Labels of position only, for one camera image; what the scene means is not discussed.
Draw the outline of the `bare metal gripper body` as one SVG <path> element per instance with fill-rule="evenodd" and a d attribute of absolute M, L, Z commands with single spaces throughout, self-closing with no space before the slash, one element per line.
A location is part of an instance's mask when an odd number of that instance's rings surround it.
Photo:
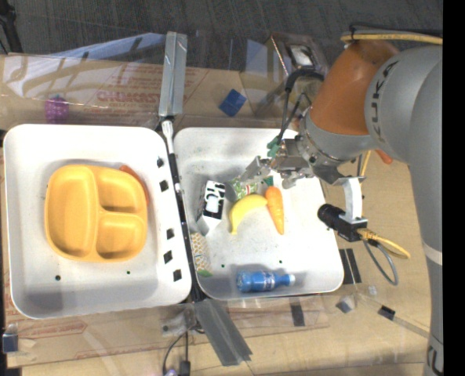
<path fill-rule="evenodd" d="M 353 150 L 326 139 L 315 142 L 311 138 L 273 138 L 270 159 L 271 169 L 279 174 L 303 169 L 305 178 L 316 177 L 332 185 L 343 178 L 338 167 L 353 159 Z"/>

